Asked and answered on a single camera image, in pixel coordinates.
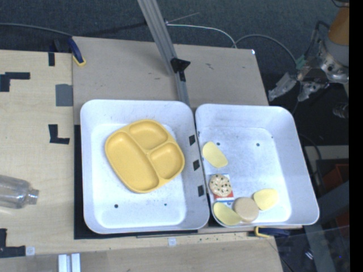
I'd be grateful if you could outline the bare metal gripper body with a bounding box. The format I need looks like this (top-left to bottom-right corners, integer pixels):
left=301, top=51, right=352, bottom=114
left=297, top=44, right=350, bottom=85

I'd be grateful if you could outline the white plastic tray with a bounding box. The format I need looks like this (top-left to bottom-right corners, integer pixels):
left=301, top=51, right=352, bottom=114
left=79, top=99, right=211, bottom=235
left=195, top=103, right=320, bottom=229

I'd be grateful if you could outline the pale yellow potato chip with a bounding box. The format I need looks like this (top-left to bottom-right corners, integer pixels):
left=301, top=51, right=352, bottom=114
left=252, top=188, right=280, bottom=211
left=213, top=201, right=243, bottom=227
left=201, top=141, right=229, bottom=169

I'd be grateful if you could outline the chocolate chip cookie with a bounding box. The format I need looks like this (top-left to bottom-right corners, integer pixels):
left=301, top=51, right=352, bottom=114
left=208, top=173, right=233, bottom=197

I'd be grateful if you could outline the white red blue packet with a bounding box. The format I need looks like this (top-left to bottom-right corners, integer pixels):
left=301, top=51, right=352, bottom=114
left=209, top=173, right=235, bottom=203

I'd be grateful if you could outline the beige round biscuit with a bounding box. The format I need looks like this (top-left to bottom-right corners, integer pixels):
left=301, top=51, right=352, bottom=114
left=232, top=196, right=260, bottom=223

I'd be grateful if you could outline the brown cardboard board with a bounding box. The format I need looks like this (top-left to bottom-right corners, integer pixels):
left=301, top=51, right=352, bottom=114
left=71, top=36, right=303, bottom=239

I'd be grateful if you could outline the yellow divided plate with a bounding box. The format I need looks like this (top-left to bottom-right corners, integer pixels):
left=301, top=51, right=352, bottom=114
left=104, top=118, right=186, bottom=194

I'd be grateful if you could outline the clear plastic bottle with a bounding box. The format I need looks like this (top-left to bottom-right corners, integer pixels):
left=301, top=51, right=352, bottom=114
left=0, top=174, right=40, bottom=210

